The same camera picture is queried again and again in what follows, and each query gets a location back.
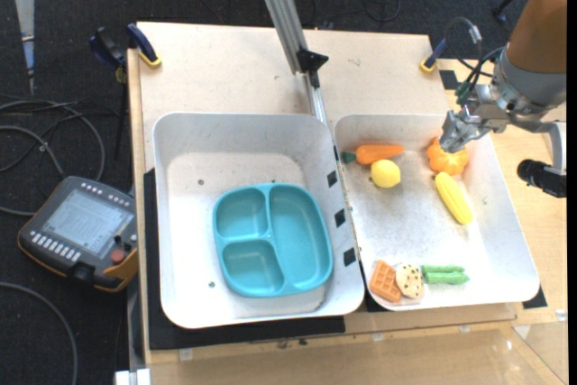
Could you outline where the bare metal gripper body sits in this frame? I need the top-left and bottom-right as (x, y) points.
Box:
(459, 83), (520, 135)

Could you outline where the orange pumpkin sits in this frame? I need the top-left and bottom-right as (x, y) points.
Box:
(426, 137), (471, 177)

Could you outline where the yellow corn cob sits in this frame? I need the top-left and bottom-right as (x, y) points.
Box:
(434, 170), (474, 226)

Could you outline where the orange carrot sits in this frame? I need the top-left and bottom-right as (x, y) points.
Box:
(340, 143), (406, 166)

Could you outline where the yellow lemon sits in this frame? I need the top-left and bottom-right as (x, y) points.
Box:
(370, 158), (402, 189)

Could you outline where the white plastic tray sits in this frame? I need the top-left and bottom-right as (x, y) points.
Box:
(151, 111), (366, 330)
(334, 113), (542, 313)

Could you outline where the green bean pod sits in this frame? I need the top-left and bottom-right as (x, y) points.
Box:
(423, 270), (472, 286)
(420, 263), (466, 275)

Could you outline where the beige chocolate chip biscuit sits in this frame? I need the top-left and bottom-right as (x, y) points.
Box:
(394, 262), (426, 300)

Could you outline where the orange waffle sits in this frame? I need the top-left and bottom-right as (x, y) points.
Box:
(368, 259), (403, 304)

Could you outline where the blue divided plate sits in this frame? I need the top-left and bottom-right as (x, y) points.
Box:
(212, 182), (335, 299)

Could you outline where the pale wood board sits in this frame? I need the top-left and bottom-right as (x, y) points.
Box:
(134, 21), (519, 365)

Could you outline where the black cylinder on white bracket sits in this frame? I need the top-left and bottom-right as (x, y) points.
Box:
(509, 115), (568, 199)

